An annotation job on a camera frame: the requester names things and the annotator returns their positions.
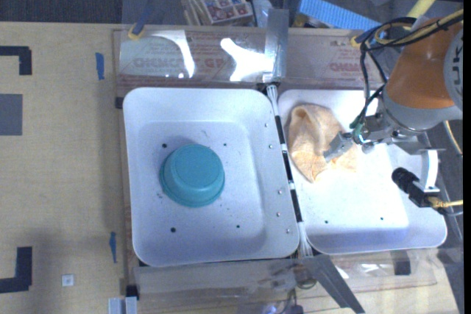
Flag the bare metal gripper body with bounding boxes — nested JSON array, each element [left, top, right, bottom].
[[352, 113, 421, 154]]

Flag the orange cloth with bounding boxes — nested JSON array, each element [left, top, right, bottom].
[[287, 103, 360, 184]]

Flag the thin black and white rod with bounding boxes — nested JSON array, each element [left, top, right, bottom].
[[267, 84, 313, 259]]

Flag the white plastic tray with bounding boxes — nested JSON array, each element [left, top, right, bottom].
[[276, 88, 448, 256], [121, 86, 300, 268]]

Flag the brown cardboard board red print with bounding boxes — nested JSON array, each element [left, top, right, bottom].
[[112, 27, 439, 299]]

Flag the teal bowl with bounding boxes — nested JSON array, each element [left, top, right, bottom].
[[158, 143, 227, 208]]

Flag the black cylinder on white bracket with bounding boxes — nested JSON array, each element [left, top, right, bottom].
[[391, 148, 442, 209]]

